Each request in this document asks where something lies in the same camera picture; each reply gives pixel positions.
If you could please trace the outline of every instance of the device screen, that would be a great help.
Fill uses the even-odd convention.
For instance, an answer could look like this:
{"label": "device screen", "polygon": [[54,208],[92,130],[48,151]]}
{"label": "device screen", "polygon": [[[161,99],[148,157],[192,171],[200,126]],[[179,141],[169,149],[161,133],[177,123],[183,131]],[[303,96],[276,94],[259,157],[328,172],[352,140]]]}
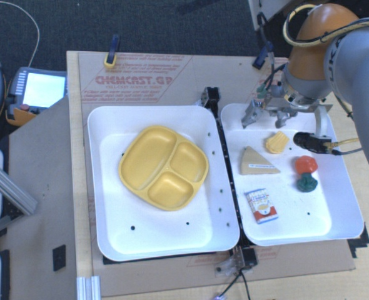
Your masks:
{"label": "device screen", "polygon": [[64,96],[65,77],[29,73],[23,103],[49,108]]}

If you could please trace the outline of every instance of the blue clamp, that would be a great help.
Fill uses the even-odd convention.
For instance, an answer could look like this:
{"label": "blue clamp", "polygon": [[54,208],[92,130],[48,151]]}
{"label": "blue clamp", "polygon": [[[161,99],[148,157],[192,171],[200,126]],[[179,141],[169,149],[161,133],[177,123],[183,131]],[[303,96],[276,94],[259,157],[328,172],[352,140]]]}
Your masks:
{"label": "blue clamp", "polygon": [[112,37],[111,47],[109,48],[109,53],[107,53],[104,59],[104,66],[107,69],[112,69],[115,67],[116,52],[118,51],[120,41],[121,39],[119,34],[114,34]]}

